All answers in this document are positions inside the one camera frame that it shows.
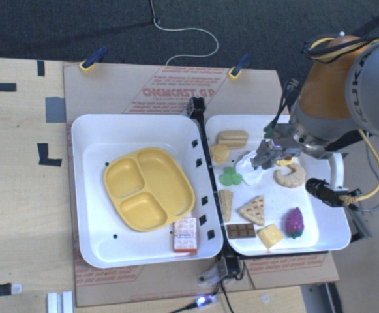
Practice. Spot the pizza slice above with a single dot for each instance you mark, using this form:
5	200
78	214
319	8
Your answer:
254	210

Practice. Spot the small yellow toy piece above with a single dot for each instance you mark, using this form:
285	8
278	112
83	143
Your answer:
285	161

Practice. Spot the purple grapes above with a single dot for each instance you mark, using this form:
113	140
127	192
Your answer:
294	222

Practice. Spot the orange and white carton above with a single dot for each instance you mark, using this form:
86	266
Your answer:
185	235

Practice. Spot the beige croissant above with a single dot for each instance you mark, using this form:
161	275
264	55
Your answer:
290	178

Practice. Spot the yellow cheese block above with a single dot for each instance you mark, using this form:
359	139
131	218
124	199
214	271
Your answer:
270	236

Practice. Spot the white rounded toy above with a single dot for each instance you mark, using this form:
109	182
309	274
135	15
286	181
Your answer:
251	174

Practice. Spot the white plastic tray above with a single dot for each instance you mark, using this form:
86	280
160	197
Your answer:
91	174
319	227

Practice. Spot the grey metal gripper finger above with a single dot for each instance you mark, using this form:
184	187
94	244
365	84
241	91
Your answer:
272	160
260	155

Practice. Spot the beige waffle wedge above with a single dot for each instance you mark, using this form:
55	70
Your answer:
225	204

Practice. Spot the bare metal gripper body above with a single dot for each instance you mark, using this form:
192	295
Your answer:
287	140

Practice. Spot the beige bread bun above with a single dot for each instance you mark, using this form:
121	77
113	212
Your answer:
233	139

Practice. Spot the thin black rod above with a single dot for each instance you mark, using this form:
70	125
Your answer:
212	181

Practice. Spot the black cylinder on white bracket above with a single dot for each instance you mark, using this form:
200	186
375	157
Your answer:
326	192

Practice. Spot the yellow biscuit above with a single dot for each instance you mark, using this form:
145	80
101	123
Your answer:
220	153

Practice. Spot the brown chocolate bar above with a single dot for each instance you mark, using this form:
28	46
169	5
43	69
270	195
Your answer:
241	231

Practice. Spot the yellow divided plate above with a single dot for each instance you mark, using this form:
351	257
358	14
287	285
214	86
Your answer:
163	181

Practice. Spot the green clover leaf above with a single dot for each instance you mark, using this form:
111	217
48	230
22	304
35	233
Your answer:
230	176

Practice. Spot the brown cardboard board red print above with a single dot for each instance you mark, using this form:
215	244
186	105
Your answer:
111	90

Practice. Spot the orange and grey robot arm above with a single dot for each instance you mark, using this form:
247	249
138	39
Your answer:
326	90

